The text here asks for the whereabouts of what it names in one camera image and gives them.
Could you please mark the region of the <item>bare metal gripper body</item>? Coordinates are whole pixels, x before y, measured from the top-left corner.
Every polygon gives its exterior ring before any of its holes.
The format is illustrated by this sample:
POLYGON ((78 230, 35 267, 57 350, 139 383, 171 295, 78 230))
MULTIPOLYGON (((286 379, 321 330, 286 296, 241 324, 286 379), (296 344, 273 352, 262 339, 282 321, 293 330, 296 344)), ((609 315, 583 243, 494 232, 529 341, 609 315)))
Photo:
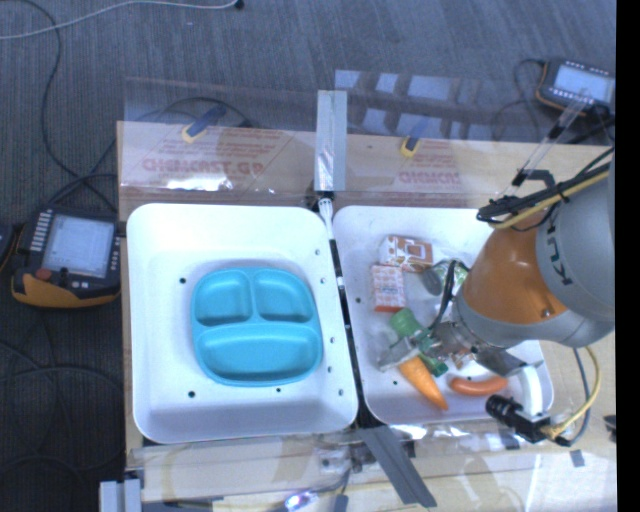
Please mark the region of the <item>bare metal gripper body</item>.
POLYGON ((429 355, 450 359, 457 369, 476 360, 479 338, 462 321, 445 321, 431 329, 429 355))

